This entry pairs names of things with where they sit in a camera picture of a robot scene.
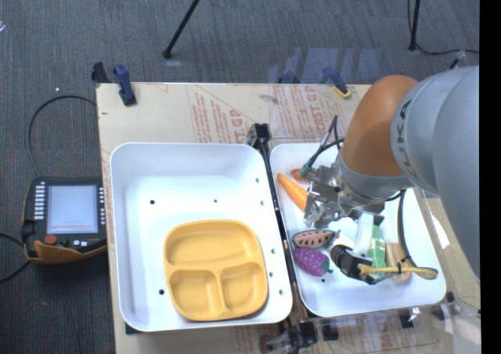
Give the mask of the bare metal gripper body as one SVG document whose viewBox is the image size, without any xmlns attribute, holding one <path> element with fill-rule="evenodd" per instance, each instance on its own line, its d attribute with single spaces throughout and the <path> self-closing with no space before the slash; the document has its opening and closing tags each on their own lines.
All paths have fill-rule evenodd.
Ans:
<svg viewBox="0 0 501 354">
<path fill-rule="evenodd" d="M 337 209 L 340 212 L 338 220 L 350 218 L 357 222 L 367 217 L 374 223 L 383 222 L 381 212 L 384 210 L 384 201 L 361 197 L 344 184 L 337 168 L 320 165 L 309 172 L 308 178 L 311 180 L 308 194 L 315 194 L 322 207 Z"/>
</svg>

